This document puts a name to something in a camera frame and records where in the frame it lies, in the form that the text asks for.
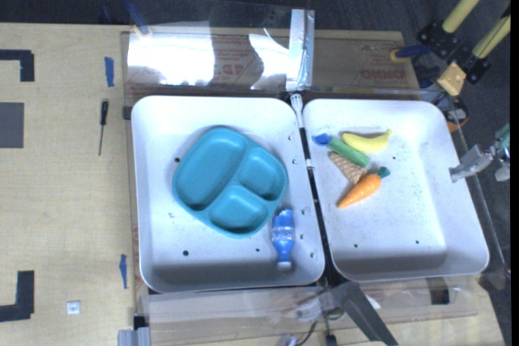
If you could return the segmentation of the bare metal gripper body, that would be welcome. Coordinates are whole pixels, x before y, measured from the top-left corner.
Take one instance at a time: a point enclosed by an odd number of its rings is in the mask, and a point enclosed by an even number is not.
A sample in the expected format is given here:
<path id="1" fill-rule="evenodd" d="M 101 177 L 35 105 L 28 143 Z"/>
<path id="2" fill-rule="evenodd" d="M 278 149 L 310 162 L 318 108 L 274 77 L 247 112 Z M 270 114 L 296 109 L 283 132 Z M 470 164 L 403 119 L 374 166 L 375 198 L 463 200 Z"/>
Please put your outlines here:
<path id="1" fill-rule="evenodd" d="M 493 158 L 499 163 L 500 168 L 509 168 L 510 156 L 507 147 L 502 147 L 498 146 L 497 144 L 494 144 L 490 147 L 490 152 Z"/>

